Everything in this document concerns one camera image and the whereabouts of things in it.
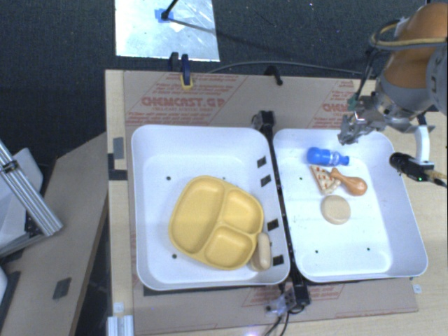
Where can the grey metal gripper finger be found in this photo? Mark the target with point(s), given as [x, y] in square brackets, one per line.
[358, 129]
[344, 131]

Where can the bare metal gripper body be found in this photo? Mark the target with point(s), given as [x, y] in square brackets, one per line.
[372, 112]

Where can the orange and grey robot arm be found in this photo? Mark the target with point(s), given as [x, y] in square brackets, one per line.
[413, 65]

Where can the blue bottle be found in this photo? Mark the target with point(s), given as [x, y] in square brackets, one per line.
[320, 155]

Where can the pizza slice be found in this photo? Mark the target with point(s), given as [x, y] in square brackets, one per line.
[323, 180]

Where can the brown chicken drumstick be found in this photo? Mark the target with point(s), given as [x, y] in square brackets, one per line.
[355, 185]

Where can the beige round biscuit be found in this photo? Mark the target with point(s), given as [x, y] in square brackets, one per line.
[335, 209]

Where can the thin black rod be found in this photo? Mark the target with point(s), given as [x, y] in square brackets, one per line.
[280, 194]

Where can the white plastic tray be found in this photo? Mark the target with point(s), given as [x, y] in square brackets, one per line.
[350, 254]
[161, 257]

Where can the beige bread roll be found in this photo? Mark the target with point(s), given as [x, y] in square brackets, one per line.
[263, 252]

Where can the yellow divided plate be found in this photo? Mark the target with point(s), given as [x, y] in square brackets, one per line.
[199, 212]

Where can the brown cardboard board red print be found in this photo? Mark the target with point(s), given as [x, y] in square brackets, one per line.
[224, 306]

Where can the black cylinder on white bracket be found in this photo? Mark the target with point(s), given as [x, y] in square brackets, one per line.
[407, 164]

